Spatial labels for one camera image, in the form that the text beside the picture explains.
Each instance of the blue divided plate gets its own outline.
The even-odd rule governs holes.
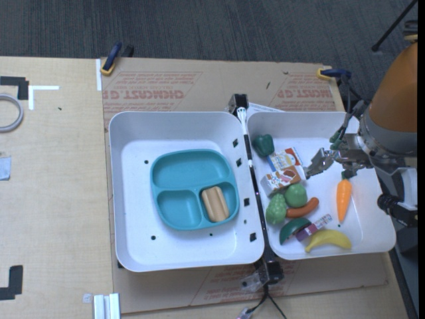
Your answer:
[[[153,199],[159,216],[171,228],[187,231],[221,225],[239,210],[231,167],[214,150],[181,150],[158,157],[151,167]],[[223,221],[211,222],[201,192],[220,187],[229,210]]]

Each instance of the green pepper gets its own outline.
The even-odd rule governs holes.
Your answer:
[[[255,137],[252,141],[252,146],[260,157],[266,157],[274,153],[273,137],[269,134]]]
[[[300,183],[291,184],[285,191],[285,200],[293,208],[304,206],[308,201],[305,187]]]
[[[284,222],[286,217],[285,197],[277,193],[275,194],[266,209],[266,221],[271,225],[277,225]]]

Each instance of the toy pepper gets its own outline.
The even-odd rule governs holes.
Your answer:
[[[255,137],[252,141],[252,146],[260,157],[266,157],[274,153],[273,137],[269,134]]]

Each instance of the toy food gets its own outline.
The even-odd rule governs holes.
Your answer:
[[[291,165],[302,165],[301,159],[295,148],[274,152],[267,157],[267,160],[273,171],[284,170]]]
[[[311,236],[311,241],[304,250],[309,253],[312,248],[326,244],[337,245],[344,249],[351,248],[351,241],[344,233],[335,229],[323,229]]]
[[[220,187],[205,189],[201,196],[211,222],[224,221],[228,218],[228,206]]]
[[[284,222],[286,217],[286,202],[282,194],[275,194],[266,209],[266,221],[272,225]]]
[[[307,191],[300,183],[291,184],[284,195],[286,203],[290,207],[299,208],[307,203]]]
[[[295,217],[306,216],[308,213],[313,211],[319,205],[319,199],[312,197],[305,205],[299,208],[287,208],[286,217],[293,219]]]
[[[351,182],[348,179],[342,179],[337,186],[337,211],[339,222],[344,221],[347,214],[348,204],[350,204]]]
[[[281,229],[279,233],[279,242],[280,244],[284,243],[286,240],[290,239],[296,233],[306,228],[311,224],[310,220],[304,217],[298,217],[286,223]]]
[[[266,157],[274,153],[273,137],[269,134],[255,137],[252,141],[254,150],[260,157]]]
[[[267,173],[260,181],[261,186],[267,193],[267,196],[282,190],[289,184],[298,183],[301,181],[302,167],[291,165],[284,170],[276,170]]]
[[[325,216],[322,216],[320,219],[313,222],[310,226],[307,226],[302,231],[299,231],[298,233],[296,233],[297,240],[303,241],[309,236],[312,236],[315,232],[317,232],[319,229],[326,226],[331,221],[332,221],[332,216],[330,216],[330,214],[326,214]]]

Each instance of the white bracket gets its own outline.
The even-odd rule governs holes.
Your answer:
[[[93,297],[93,319],[120,319],[120,294],[98,294]]]

